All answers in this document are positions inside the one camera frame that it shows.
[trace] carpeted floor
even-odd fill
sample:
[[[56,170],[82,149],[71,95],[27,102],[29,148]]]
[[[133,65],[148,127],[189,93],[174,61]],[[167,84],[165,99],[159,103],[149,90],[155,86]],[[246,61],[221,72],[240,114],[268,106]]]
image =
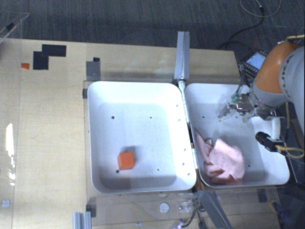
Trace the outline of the carpeted floor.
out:
[[[265,15],[280,0],[259,0]],[[234,39],[269,51],[286,36],[304,32],[304,1],[282,0],[274,16]],[[177,31],[189,31],[191,47],[213,49],[236,31],[260,21],[245,12],[240,0],[0,0],[0,25],[18,12],[30,12],[24,23],[28,39],[176,46]],[[258,4],[244,6],[260,14]],[[243,48],[230,45],[237,56]]]

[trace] orange block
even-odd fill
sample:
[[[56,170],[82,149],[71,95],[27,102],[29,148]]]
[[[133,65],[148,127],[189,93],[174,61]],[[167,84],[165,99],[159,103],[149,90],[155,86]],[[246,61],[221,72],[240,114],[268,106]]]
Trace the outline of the orange block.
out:
[[[132,152],[120,153],[118,156],[119,170],[130,170],[134,167]]]
[[[25,70],[29,70],[30,69],[30,64],[29,63],[22,63],[21,68],[25,69]]]

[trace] wooden table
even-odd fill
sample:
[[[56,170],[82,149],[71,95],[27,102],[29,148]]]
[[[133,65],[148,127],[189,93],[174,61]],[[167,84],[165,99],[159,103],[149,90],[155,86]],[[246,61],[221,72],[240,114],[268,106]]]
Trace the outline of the wooden table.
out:
[[[33,70],[33,52],[41,51],[42,44],[66,45],[67,55],[49,57],[47,71]],[[99,57],[102,75],[108,78],[170,81],[175,54],[175,48],[22,41],[22,62],[30,63],[30,70],[22,70],[21,75],[14,229],[70,229],[73,212],[86,208],[89,178],[82,98],[86,62]],[[239,83],[233,52],[191,49],[190,71],[192,81]],[[272,191],[267,195],[277,196]],[[223,195],[221,203],[235,228],[250,228],[253,220],[258,225],[255,228],[279,228],[276,215],[255,194]],[[169,228],[172,223],[164,217],[163,221],[143,222],[142,228]],[[197,228],[197,222],[191,226]],[[134,223],[96,228],[134,227],[141,228]]]

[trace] pink cloth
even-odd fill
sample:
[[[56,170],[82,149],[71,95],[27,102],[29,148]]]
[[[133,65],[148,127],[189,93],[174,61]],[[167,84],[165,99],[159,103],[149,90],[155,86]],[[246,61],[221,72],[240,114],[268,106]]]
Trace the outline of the pink cloth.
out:
[[[244,177],[244,156],[236,146],[229,146],[218,138],[213,147],[195,133],[197,144],[204,159],[204,172],[215,184],[240,185]]]

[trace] dark floor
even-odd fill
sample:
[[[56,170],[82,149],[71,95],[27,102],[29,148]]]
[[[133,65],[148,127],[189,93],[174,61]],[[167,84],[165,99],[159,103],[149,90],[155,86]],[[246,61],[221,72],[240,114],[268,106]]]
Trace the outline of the dark floor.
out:
[[[246,13],[240,0],[0,0],[0,25],[18,12],[30,12],[23,36],[28,39],[102,42],[175,47],[177,31],[189,31],[191,48],[213,49],[260,18]],[[280,0],[259,0],[265,15]],[[265,51],[288,35],[304,32],[304,1],[282,0],[274,16],[235,40]],[[258,4],[244,6],[260,14]],[[237,58],[243,47],[232,44]]]

